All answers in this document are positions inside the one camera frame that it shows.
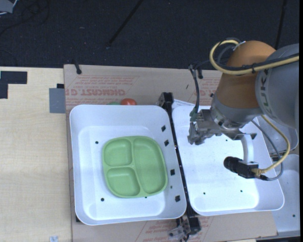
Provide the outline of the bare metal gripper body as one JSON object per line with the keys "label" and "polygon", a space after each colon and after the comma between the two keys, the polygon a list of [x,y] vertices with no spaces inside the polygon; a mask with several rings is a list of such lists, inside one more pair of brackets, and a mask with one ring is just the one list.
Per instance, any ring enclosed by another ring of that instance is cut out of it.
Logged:
{"label": "bare metal gripper body", "polygon": [[193,138],[208,139],[225,135],[230,139],[241,139],[243,124],[226,118],[216,109],[202,109],[196,114],[193,122]]}

